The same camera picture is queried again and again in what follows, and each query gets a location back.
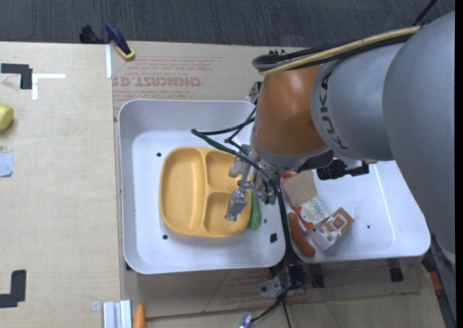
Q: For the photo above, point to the white and orange packet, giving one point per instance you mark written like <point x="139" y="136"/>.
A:
<point x="313" y="212"/>

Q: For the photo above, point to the orange carrot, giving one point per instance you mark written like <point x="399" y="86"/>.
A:
<point x="139" y="317"/>

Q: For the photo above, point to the pale grey packet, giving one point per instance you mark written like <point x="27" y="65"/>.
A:
<point x="5" y="163"/>

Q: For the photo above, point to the orange-brown sausage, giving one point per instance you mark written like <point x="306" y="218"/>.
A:
<point x="300" y="237"/>

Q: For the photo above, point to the green toy vegetable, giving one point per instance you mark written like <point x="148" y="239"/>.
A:
<point x="255" y="218"/>

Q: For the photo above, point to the yellow rounded block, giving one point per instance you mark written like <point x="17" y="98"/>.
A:
<point x="4" y="116"/>

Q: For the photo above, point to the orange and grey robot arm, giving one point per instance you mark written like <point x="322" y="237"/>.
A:
<point x="361" y="109"/>

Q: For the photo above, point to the thin black rod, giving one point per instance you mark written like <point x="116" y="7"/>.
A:
<point x="285" y="232"/>

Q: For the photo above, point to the yellow divided plate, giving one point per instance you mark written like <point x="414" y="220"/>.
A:
<point x="184" y="189"/>

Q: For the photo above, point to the brown and white carton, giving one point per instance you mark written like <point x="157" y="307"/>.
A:
<point x="334" y="229"/>

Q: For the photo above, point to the brown bread slice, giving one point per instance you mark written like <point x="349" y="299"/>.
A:
<point x="298" y="189"/>

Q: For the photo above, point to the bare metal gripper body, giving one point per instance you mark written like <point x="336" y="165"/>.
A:
<point x="249" y="165"/>

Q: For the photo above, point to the black cylinder on white bracket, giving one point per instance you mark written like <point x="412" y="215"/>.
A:
<point x="334" y="171"/>

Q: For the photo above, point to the white plastic tray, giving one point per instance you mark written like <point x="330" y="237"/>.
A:
<point x="369" y="203"/>
<point x="152" y="247"/>

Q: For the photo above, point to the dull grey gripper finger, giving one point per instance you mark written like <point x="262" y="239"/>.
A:
<point x="238" y="203"/>

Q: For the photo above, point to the small red toy food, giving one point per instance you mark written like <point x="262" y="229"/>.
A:
<point x="288" y="174"/>

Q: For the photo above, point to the brown cardboard board, red print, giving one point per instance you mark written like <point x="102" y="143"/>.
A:
<point x="173" y="76"/>

